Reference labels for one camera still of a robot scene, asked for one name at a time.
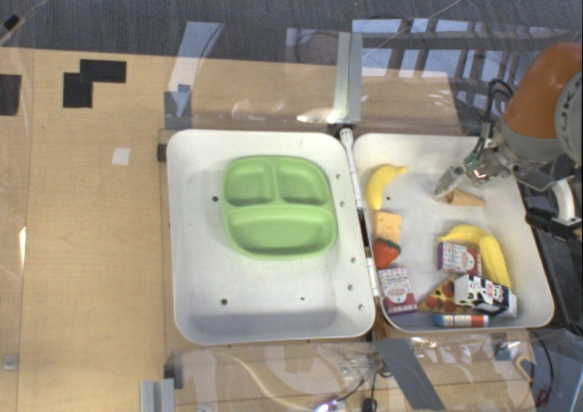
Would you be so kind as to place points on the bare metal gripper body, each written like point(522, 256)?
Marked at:
point(491, 163)

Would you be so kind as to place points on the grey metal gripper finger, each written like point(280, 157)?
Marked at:
point(447, 181)

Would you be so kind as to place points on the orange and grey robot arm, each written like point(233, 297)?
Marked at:
point(537, 95)

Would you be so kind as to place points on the tan cone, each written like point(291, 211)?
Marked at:
point(467, 198)

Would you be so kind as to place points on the yellow banana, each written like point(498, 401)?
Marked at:
point(464, 232)
point(376, 187)

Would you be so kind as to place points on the white plastic tray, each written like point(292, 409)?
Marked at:
point(423, 232)
point(273, 301)

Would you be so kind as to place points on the orange cheese slice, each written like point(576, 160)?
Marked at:
point(388, 225)

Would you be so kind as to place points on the purple and white carton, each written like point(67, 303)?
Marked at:
point(457, 257)

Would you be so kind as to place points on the yellow corn cob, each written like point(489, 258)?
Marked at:
point(495, 262)

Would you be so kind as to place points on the red strawberry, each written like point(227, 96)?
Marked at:
point(386, 254)

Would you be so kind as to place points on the black and white milk carton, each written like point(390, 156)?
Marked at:
point(487, 294)

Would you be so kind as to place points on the pizza slice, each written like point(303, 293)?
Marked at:
point(439, 301)

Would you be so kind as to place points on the pink and white carton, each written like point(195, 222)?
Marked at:
point(397, 291)

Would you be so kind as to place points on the white orange and blue bottle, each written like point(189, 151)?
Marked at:
point(460, 321)

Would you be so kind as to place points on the green divided plate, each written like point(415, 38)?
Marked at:
point(278, 223)

